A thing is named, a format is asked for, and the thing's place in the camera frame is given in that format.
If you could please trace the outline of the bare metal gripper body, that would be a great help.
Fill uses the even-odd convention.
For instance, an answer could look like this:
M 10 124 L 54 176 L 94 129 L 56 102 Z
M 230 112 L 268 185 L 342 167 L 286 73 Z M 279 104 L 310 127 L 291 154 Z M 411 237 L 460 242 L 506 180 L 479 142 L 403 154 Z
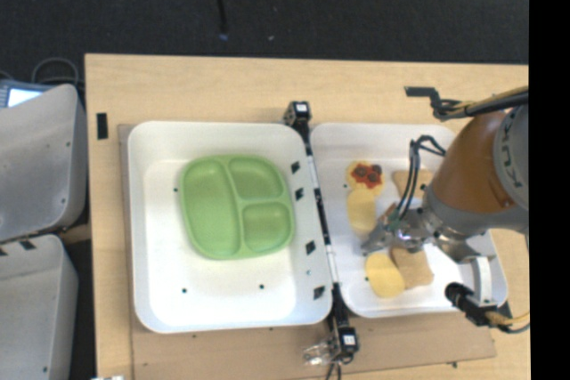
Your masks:
M 414 208 L 405 215 L 398 215 L 391 223 L 393 245 L 418 252 L 425 244 L 434 244 L 436 232 L 441 229 L 442 221 L 431 210 Z

